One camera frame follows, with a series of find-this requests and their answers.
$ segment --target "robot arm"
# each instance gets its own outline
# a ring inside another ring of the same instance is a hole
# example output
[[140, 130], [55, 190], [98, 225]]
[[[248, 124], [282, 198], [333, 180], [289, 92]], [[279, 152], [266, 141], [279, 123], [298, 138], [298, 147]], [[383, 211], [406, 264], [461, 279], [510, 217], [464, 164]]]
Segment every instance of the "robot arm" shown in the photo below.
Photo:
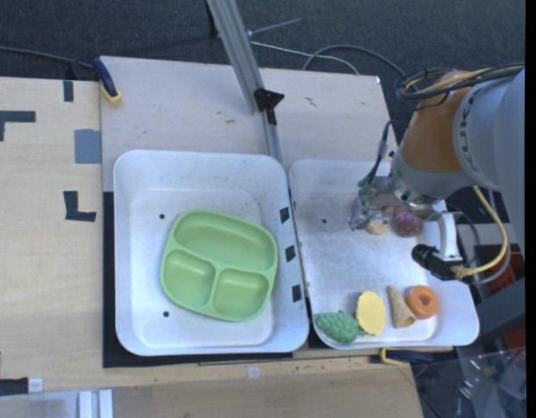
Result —
[[[391, 172], [359, 183], [351, 229], [366, 227], [389, 206], [437, 220], [440, 200], [462, 187], [485, 187], [502, 194], [525, 258], [525, 68], [442, 72], [435, 84], [411, 95], [417, 95], [419, 106]], [[413, 257], [423, 264], [444, 260], [445, 254], [419, 248]]]

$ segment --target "toy food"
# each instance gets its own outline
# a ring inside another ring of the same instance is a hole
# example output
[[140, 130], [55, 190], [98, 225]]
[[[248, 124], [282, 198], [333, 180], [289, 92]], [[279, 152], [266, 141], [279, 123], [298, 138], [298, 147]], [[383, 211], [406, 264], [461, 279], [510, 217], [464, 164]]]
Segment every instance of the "toy food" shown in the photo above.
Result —
[[415, 237], [423, 229], [423, 220], [411, 213], [402, 212], [393, 218], [392, 227], [400, 237]]
[[425, 285], [417, 285], [405, 295], [405, 303], [417, 319], [428, 319], [440, 308], [439, 296]]
[[405, 303], [404, 297], [396, 287], [388, 286], [388, 299], [392, 305], [393, 324], [396, 328], [409, 327], [415, 320], [415, 314]]
[[319, 313], [314, 315], [314, 321], [328, 337], [336, 342], [348, 344], [362, 334], [355, 318], [342, 311], [337, 313]]
[[382, 235], [388, 232], [390, 226], [385, 219], [374, 219], [366, 227], [366, 231], [373, 235]]
[[358, 297], [355, 317], [365, 333], [378, 336], [386, 324], [384, 301], [373, 291], [365, 291]]

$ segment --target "wire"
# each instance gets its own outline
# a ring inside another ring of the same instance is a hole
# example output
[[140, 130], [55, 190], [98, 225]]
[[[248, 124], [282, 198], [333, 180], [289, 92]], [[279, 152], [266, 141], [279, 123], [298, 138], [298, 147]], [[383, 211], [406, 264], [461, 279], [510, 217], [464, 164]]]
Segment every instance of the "wire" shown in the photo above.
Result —
[[476, 273], [482, 273], [483, 271], [486, 271], [487, 269], [492, 268], [493, 266], [497, 265], [502, 258], [506, 255], [506, 249], [508, 248], [508, 238], [506, 235], [506, 229], [504, 229], [504, 225], [502, 225], [502, 222], [500, 221], [499, 216], [496, 214], [496, 212], [491, 208], [491, 205], [486, 200], [485, 196], [483, 195], [483, 192], [477, 187], [473, 186], [473, 190], [477, 194], [477, 197], [479, 198], [480, 202], [485, 207], [486, 211], [489, 213], [489, 215], [494, 220], [494, 223], [498, 226], [500, 230], [500, 235], [502, 236], [502, 245], [500, 247], [500, 252], [498, 255], [491, 260], [490, 262], [486, 263], [483, 266], [478, 266], [475, 268], [467, 268], [464, 266], [452, 266], [452, 271], [458, 276], [458, 278], [463, 279], [464, 277], [474, 275]]
[[377, 153], [376, 161], [374, 162], [372, 169], [357, 184], [357, 186], [361, 188], [361, 191], [365, 190], [368, 187], [368, 185], [372, 183], [372, 181], [374, 180], [374, 177], [376, 176], [376, 172], [379, 170], [380, 162], [382, 161], [382, 158], [384, 157], [386, 153], [386, 149], [388, 147], [388, 144], [387, 144], [388, 130], [390, 128], [390, 125], [393, 124], [393, 122], [394, 121], [390, 119], [384, 125], [384, 128], [382, 130], [382, 138], [380, 139], [380, 143], [379, 143], [379, 151]]
[[47, 52], [26, 50], [24, 48], [15, 48], [15, 47], [12, 47], [12, 46], [2, 46], [2, 45], [0, 45], [0, 51], [15, 52], [15, 53], [18, 53], [18, 54], [28, 54], [28, 55], [31, 55], [31, 56], [45, 57], [45, 58], [48, 58], [48, 59], [65, 62], [67, 64], [71, 64], [73, 62], [76, 62], [77, 64], [79, 64], [80, 66], [82, 66], [84, 68], [92, 69], [92, 65], [87, 64], [86, 62], [81, 62], [81, 61], [79, 61], [77, 59], [69, 59], [68, 57], [57, 56], [55, 54], [49, 54]]
[[281, 24], [271, 24], [270, 26], [265, 26], [264, 28], [258, 28], [257, 30], [249, 30], [247, 31], [247, 34], [249, 37], [254, 36], [255, 34], [258, 34], [259, 32], [265, 32], [268, 30], [274, 30], [276, 28], [281, 28], [282, 26], [286, 26], [288, 24], [294, 24], [296, 22], [300, 22], [300, 18], [293, 18], [292, 20], [288, 20], [287, 22], [282, 22]]
[[415, 111], [421, 111], [421, 110], [424, 110], [425, 108], [438, 107], [438, 106], [442, 105], [446, 101], [446, 98], [448, 97], [449, 94], [450, 94], [449, 91], [444, 93], [444, 96], [436, 104], [430, 104], [430, 105], [421, 105], [421, 104], [419, 104], [417, 106], [417, 108], [415, 109]]
[[[288, 53], [291, 53], [291, 54], [296, 54], [298, 56], [303, 56], [303, 57], [312, 57], [312, 54], [309, 54], [309, 53], [306, 53], [306, 52], [302, 52], [302, 51], [295, 51], [295, 50], [289, 50], [287, 48], [282, 48], [281, 46], [274, 46], [274, 45], [269, 45], [269, 44], [261, 44], [260, 42], [252, 42], [251, 41], [251, 44], [253, 45], [256, 45], [256, 46], [262, 46], [262, 47], [265, 47], [265, 48], [271, 48], [273, 50], [276, 50], [276, 51], [282, 51], [282, 52], [288, 52]], [[320, 58], [323, 58], [323, 59], [331, 59], [331, 60], [335, 60], [337, 62], [340, 62], [342, 64], [345, 64], [347, 65], [349, 68], [352, 69], [352, 71], [358, 76], [359, 75], [359, 72], [357, 71], [357, 69], [352, 65], [350, 64], [349, 62], [345, 61], [345, 60], [342, 60], [338, 57], [333, 57], [333, 56], [320, 56], [318, 55], [318, 57]]]
[[[489, 191], [490, 199], [491, 199], [491, 206], [492, 209], [494, 209], [495, 212], [498, 212], [498, 209], [496, 208], [496, 203], [494, 201], [494, 193], [492, 191]], [[502, 263], [502, 266], [497, 269], [493, 274], [491, 274], [488, 277], [485, 277], [484, 279], [477, 279], [471, 285], [483, 285], [485, 283], [490, 283], [493, 280], [496, 280], [498, 277], [500, 277], [506, 269], [510, 266], [510, 258], [512, 257], [512, 249], [511, 247], [506, 248], [506, 255], [504, 256], [504, 261]]]
[[400, 79], [396, 83], [396, 97], [403, 101], [420, 101], [447, 93], [449, 91], [471, 87], [476, 84], [481, 84], [494, 79], [509, 78], [515, 76], [524, 68], [525, 64], [521, 63], [484, 68], [481, 70], [466, 72], [444, 81], [435, 82], [434, 84], [431, 84], [422, 90], [409, 92], [408, 90], [423, 80], [439, 79], [442, 78], [446, 73], [454, 71], [452, 69], [445, 68], [423, 70], [410, 76], [406, 76], [404, 79]]
[[314, 59], [316, 59], [317, 57], [322, 57], [322, 56], [320, 56], [322, 53], [327, 52], [327, 51], [331, 51], [331, 50], [354, 50], [354, 51], [364, 52], [365, 54], [369, 54], [371, 56], [374, 56], [375, 58], [380, 59], [384, 63], [390, 65], [400, 75], [402, 75], [402, 76], [407, 75], [405, 73], [405, 71], [403, 71], [401, 68], [399, 68], [394, 62], [392, 62], [390, 59], [378, 54], [377, 52], [369, 50], [369, 49], [364, 48], [362, 46], [349, 45], [349, 44], [336, 44], [336, 45], [330, 45], [330, 46], [326, 46], [324, 48], [321, 48], [320, 50], [316, 51], [314, 54], [311, 54], [311, 56], [309, 57], [309, 60], [307, 60], [305, 65], [303, 65], [303, 70], [307, 70]]

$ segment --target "black mat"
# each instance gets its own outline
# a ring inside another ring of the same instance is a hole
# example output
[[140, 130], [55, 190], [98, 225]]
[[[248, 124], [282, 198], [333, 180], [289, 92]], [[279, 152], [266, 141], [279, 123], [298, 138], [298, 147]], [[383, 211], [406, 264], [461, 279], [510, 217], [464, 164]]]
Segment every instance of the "black mat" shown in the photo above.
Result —
[[104, 192], [104, 368], [151, 367], [188, 362], [255, 361], [291, 358], [292, 353], [184, 354], [140, 356], [119, 341], [115, 328], [115, 217], [113, 192]]

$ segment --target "yellow cable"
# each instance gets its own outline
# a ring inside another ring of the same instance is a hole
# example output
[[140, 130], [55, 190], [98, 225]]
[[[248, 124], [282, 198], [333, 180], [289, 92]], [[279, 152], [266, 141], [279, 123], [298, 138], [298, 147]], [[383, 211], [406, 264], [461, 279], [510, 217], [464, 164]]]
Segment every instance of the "yellow cable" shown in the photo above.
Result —
[[[497, 72], [500, 72], [500, 71], [511, 70], [512, 68], [522, 68], [522, 66], [521, 65], [511, 65], [511, 66], [506, 66], [506, 67], [498, 68], [498, 69], [483, 68], [482, 70], [469, 71], [469, 72], [464, 73], [462, 75], [456, 76], [455, 78], [449, 78], [449, 79], [441, 81], [441, 82], [436, 82], [436, 83], [434, 83], [432, 85], [429, 85], [428, 87], [426, 87], [423, 90], [415, 91], [413, 94], [425, 94], [428, 91], [444, 90], [445, 88], [447, 88], [451, 84], [458, 84], [458, 83], [463, 82], [465, 80], [474, 78], [475, 76], [478, 76], [479, 74], [485, 73], [487, 71], [491, 71], [491, 73], [493, 74], [493, 73], [497, 73]], [[419, 78], [419, 79], [415, 79], [415, 80], [411, 81], [410, 83], [408, 83], [405, 86], [405, 88], [408, 89], [412, 85], [416, 84], [417, 82], [419, 82], [421, 80], [424, 80], [424, 78]]]
[[473, 190], [477, 194], [477, 197], [479, 197], [479, 200], [485, 207], [486, 211], [494, 220], [494, 223], [496, 223], [496, 226], [498, 226], [500, 230], [500, 234], [502, 235], [502, 246], [500, 248], [499, 254], [494, 258], [494, 260], [491, 260], [490, 262], [486, 263], [483, 266], [478, 266], [476, 268], [467, 268], [464, 266], [452, 266], [452, 271], [454, 271], [460, 279], [469, 275], [481, 273], [497, 265], [506, 255], [506, 249], [508, 248], [508, 237], [506, 235], [506, 229], [504, 229], [504, 225], [502, 225], [502, 221], [500, 221], [499, 216], [491, 208], [491, 205], [486, 200], [485, 196], [483, 195], [483, 192], [476, 185], [473, 186]]
[[379, 351], [379, 355], [380, 355], [380, 360], [382, 362], [384, 362], [385, 364], [389, 364], [391, 366], [404, 366], [405, 365], [405, 362], [402, 362], [402, 361], [396, 361], [395, 359], [390, 359], [386, 356], [386, 352], [387, 350], [393, 350], [393, 348], [380, 348], [380, 351]]

